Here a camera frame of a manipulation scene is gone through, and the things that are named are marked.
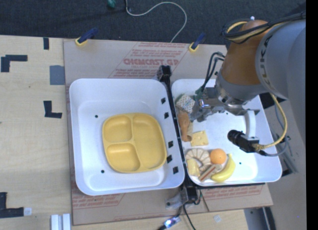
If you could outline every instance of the orange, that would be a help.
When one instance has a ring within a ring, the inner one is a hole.
[[[210,159],[213,164],[223,164],[227,160],[227,154],[222,149],[214,149],[210,153]]]

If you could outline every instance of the yellow divided plate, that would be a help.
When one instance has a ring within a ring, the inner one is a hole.
[[[158,121],[149,114],[128,113],[105,120],[102,127],[105,154],[118,172],[136,173],[161,167],[167,157]]]

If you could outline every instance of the blue clamp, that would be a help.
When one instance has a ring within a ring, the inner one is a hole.
[[[202,32],[200,36],[197,38],[197,40],[189,46],[190,52],[195,52],[198,49],[199,44],[204,43],[205,38],[205,33]]]
[[[86,32],[85,34],[83,34],[81,37],[79,37],[78,39],[75,40],[75,43],[78,46],[83,46],[84,44],[87,43],[88,39],[93,38],[96,34],[98,33],[98,29],[97,28],[92,28],[90,29],[88,32]]]

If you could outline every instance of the banana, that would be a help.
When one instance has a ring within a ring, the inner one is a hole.
[[[211,176],[212,180],[214,180],[216,182],[222,182],[222,181],[225,181],[231,177],[236,165],[235,165],[234,160],[232,159],[231,153],[228,154],[228,157],[229,157],[229,159],[228,159],[228,162],[227,162],[226,166],[224,167],[224,169],[222,171],[212,175]]]

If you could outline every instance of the table surface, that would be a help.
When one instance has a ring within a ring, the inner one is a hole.
[[[0,36],[0,56],[28,55],[27,62],[11,61],[0,73],[0,192],[7,208],[31,208],[30,216],[0,219],[0,229],[50,229],[50,216],[71,214],[70,159],[64,85],[50,85],[49,67],[64,65],[63,39]],[[59,118],[45,118],[43,101],[52,101]],[[197,229],[247,230],[244,210],[192,214]],[[123,221],[81,229],[158,229],[167,218]],[[185,215],[173,229],[191,229]]]

